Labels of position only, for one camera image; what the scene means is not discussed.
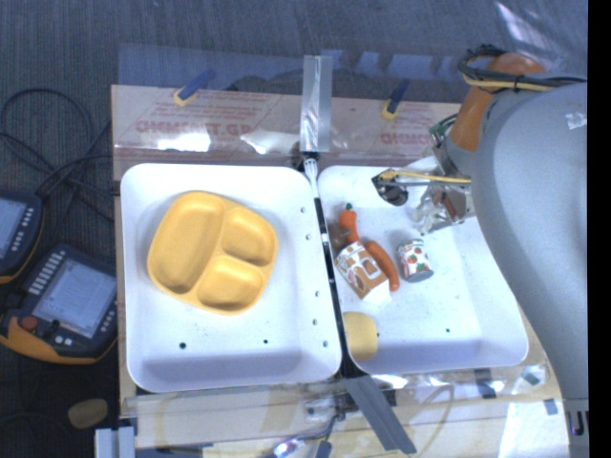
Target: gray carpet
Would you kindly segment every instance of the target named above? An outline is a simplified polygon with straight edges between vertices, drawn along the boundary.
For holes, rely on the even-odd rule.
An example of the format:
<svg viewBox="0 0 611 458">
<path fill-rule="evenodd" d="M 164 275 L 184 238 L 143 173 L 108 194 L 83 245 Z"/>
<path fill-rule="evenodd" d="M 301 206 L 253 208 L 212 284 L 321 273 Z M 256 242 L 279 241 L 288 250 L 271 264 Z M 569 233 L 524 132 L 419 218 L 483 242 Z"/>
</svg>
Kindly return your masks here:
<svg viewBox="0 0 611 458">
<path fill-rule="evenodd" d="M 387 73 L 400 55 L 411 79 L 406 99 L 436 102 L 462 100 L 467 88 L 453 65 L 482 43 L 587 75 L 588 0 L 0 0 L 0 40 L 3 102 L 51 89 L 91 116 L 88 127 L 74 106 L 48 93 L 10 103 L 2 132 L 58 165 L 103 131 L 112 84 L 179 85 L 202 60 L 215 63 L 220 86 L 298 94 L 299 79 L 286 74 L 299 75 L 304 54 L 330 53 L 342 66 L 336 95 L 382 99 L 402 77 Z M 108 132 L 94 152 L 111 152 Z M 82 175 L 111 188 L 108 159 Z M 0 142 L 0 189 L 33 190 L 44 178 Z M 114 262 L 111 199 L 81 195 L 63 217 L 70 191 L 53 191 L 40 250 L 62 241 Z M 116 393 L 115 352 L 94 366 L 65 367 L 0 347 L 0 457 L 94 456 L 94 431 L 72 428 L 67 410 L 101 396 L 111 413 L 100 425 L 112 427 Z"/>
</svg>

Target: orange carrot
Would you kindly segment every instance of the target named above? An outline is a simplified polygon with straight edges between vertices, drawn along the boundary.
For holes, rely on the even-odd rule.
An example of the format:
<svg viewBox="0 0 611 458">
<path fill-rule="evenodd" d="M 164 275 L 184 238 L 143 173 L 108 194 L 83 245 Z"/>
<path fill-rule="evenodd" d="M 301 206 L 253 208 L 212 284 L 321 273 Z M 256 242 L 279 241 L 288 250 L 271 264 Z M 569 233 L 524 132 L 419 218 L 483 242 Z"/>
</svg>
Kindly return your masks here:
<svg viewBox="0 0 611 458">
<path fill-rule="evenodd" d="M 397 290 L 399 288 L 399 273 L 397 272 L 394 263 L 390 259 L 389 254 L 374 240 L 367 241 L 365 243 L 365 249 L 378 263 L 380 269 L 389 279 L 390 292 Z"/>
<path fill-rule="evenodd" d="M 350 203 L 346 204 L 346 208 L 340 212 L 339 225 L 341 229 L 347 230 L 346 242 L 352 244 L 360 240 L 359 233 L 356 230 L 356 212 L 352 210 Z"/>
</svg>

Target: red button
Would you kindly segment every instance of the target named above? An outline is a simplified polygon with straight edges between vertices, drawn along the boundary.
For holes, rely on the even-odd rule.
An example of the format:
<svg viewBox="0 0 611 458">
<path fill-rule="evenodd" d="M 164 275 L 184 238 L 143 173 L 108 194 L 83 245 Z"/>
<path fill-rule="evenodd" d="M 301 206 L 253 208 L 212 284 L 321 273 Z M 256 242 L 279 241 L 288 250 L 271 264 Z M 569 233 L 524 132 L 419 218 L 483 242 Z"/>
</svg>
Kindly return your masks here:
<svg viewBox="0 0 611 458">
<path fill-rule="evenodd" d="M 34 332 L 38 327 L 38 319 L 35 316 L 26 316 L 21 320 L 21 327 L 28 332 Z"/>
</svg>

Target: white can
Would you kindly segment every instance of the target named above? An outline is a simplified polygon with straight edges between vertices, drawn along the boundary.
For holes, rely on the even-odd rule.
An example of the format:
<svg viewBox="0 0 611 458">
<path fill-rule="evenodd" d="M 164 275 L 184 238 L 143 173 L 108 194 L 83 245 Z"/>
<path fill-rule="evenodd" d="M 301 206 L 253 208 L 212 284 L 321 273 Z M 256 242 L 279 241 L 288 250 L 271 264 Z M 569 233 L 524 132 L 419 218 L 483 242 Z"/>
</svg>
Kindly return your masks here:
<svg viewBox="0 0 611 458">
<path fill-rule="evenodd" d="M 397 247 L 403 275 L 407 281 L 422 281 L 432 275 L 429 256 L 424 249 L 424 241 L 413 239 Z"/>
</svg>

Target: yellow plate compartment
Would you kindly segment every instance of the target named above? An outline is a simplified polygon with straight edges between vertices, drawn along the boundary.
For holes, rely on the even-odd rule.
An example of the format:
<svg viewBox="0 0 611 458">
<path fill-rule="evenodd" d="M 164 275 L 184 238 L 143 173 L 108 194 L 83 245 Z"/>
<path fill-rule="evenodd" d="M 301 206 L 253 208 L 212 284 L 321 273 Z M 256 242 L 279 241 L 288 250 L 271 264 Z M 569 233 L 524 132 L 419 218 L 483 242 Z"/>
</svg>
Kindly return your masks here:
<svg viewBox="0 0 611 458">
<path fill-rule="evenodd" d="M 240 314 L 261 297 L 278 237 L 261 215 L 207 192 L 177 198 L 153 237 L 147 269 L 164 293 L 219 314 Z"/>
</svg>

